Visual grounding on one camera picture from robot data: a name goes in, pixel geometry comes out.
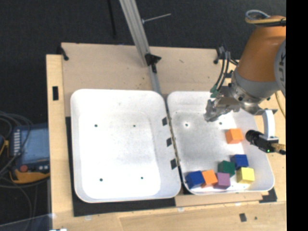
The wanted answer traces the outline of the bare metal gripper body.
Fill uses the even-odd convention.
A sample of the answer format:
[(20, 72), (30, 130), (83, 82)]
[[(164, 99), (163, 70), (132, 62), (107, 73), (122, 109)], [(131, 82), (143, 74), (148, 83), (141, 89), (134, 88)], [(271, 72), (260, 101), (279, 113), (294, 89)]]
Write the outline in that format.
[(241, 87), (222, 86), (220, 90), (211, 93), (211, 98), (213, 98), (215, 106), (230, 105), (233, 112), (243, 109), (252, 115), (264, 113), (264, 109), (259, 106), (263, 99), (251, 96)]

